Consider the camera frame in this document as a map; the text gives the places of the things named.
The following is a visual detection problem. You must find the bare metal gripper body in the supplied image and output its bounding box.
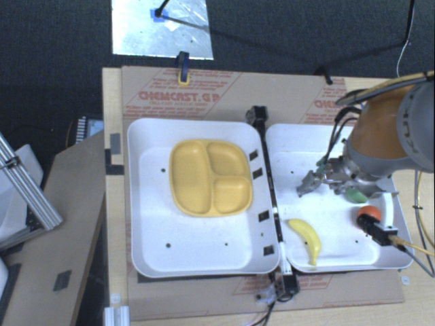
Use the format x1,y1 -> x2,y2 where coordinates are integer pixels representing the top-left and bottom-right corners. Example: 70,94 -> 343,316
321,158 -> 379,196

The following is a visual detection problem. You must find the green rounded toy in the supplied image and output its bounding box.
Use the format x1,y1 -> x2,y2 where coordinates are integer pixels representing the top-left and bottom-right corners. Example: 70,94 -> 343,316
345,187 -> 369,204

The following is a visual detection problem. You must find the white plastic tray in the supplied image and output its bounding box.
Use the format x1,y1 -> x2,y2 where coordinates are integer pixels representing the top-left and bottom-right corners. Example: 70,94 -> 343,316
264,123 -> 415,273
126,117 -> 282,279

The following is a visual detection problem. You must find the thin black and white rod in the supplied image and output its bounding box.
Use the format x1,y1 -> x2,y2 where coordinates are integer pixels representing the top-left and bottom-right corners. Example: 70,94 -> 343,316
254,113 -> 292,275

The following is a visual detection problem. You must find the orange ball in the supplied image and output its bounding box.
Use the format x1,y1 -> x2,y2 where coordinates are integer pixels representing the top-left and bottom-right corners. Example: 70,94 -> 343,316
356,205 -> 381,221

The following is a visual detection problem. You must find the yellow banana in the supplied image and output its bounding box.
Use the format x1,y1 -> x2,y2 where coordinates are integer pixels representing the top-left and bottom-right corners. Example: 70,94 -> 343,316
288,218 -> 322,267

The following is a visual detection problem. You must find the yellow divided plate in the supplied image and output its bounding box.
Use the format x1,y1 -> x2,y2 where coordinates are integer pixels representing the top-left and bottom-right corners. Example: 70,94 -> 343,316
169,139 -> 254,218

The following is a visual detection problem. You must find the brown cardboard board red print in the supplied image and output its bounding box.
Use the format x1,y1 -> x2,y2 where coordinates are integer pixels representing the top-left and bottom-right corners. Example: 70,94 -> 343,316
120,65 -> 406,322

